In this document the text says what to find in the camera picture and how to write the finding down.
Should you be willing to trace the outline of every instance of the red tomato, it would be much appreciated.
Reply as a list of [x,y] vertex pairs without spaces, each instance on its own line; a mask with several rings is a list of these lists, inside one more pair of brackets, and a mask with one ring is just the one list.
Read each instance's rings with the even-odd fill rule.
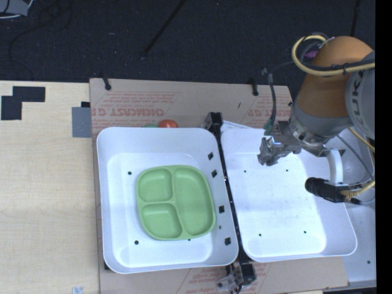
[[178,127],[176,121],[165,119],[159,122],[158,127]]

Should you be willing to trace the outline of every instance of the white wire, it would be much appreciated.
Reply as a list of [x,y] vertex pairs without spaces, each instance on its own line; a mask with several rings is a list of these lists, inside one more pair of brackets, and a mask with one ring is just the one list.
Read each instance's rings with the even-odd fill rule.
[[[35,0],[30,0],[29,5],[27,6],[27,10],[30,9],[30,7],[32,6],[32,3],[33,3],[34,1],[35,1]],[[6,16],[6,17],[0,17],[0,20],[9,20],[9,19],[11,19],[11,18],[17,18],[17,17],[20,17],[20,16],[21,16],[20,14],[9,15],[9,16]]]

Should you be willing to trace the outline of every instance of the dark background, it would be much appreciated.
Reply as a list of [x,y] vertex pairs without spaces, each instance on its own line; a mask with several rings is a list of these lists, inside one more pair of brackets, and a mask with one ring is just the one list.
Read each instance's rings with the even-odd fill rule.
[[[187,0],[142,59],[180,1],[35,0],[27,17],[0,19],[0,79],[266,84],[262,69],[291,61],[312,32],[375,49],[375,0]],[[289,64],[273,77],[295,97],[304,72]]]

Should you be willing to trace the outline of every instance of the green object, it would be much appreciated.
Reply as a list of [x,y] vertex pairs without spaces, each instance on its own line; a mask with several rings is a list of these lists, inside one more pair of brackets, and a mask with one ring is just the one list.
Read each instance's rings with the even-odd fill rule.
[[213,197],[199,169],[189,165],[150,168],[139,175],[136,193],[143,228],[155,239],[192,239],[215,225]]

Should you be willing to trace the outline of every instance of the green divided tray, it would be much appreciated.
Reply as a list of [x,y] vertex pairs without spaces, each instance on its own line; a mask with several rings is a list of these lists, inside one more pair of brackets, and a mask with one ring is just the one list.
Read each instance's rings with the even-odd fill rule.
[[137,179],[136,194],[143,228],[155,239],[192,239],[207,234],[215,225],[207,178],[190,165],[143,171]]

